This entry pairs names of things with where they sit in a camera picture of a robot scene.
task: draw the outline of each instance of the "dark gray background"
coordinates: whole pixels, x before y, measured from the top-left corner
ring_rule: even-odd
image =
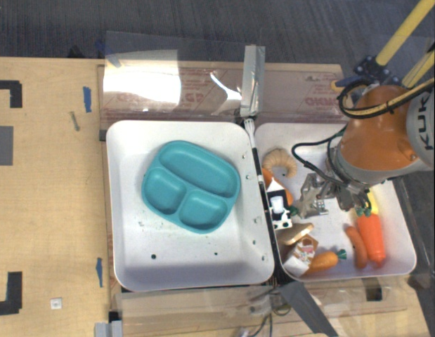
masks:
[[[337,63],[375,55],[419,0],[0,0],[0,56],[97,58],[107,31],[266,46],[269,62]],[[435,37],[435,11],[389,63],[402,77]],[[434,173],[396,181],[419,255],[413,286],[435,334]]]

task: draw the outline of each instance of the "yellow tube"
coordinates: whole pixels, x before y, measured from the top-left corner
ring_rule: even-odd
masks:
[[[435,0],[420,0],[417,3],[413,11],[411,11],[396,33],[376,57],[375,60],[377,61],[378,65],[387,65],[387,63],[405,43],[406,39],[413,33],[415,28],[421,23],[421,21],[434,5]]]
[[[435,50],[423,55],[417,64],[403,77],[403,85],[412,88],[425,75],[435,62]]]

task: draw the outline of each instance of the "black corner marker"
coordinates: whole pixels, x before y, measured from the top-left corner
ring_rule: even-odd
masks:
[[[9,107],[22,108],[22,84],[17,80],[0,80],[0,90],[9,90]]]
[[[22,273],[8,272],[6,300],[0,302],[0,316],[14,315],[22,308]]]

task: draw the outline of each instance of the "blue tape piece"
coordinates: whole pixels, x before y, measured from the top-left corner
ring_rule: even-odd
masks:
[[[97,276],[98,276],[98,283],[100,284],[100,288],[102,288],[103,287],[103,266],[102,266],[102,259],[100,257],[97,258],[96,271],[97,271]]]
[[[89,87],[83,86],[83,100],[84,107],[86,108],[86,112],[92,112],[92,97],[91,97],[91,89]]]

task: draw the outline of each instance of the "teal divided tray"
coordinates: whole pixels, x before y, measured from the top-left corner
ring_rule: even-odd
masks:
[[[142,182],[142,198],[151,211],[200,234],[225,221],[239,191],[239,174],[231,164],[182,140],[161,148]]]

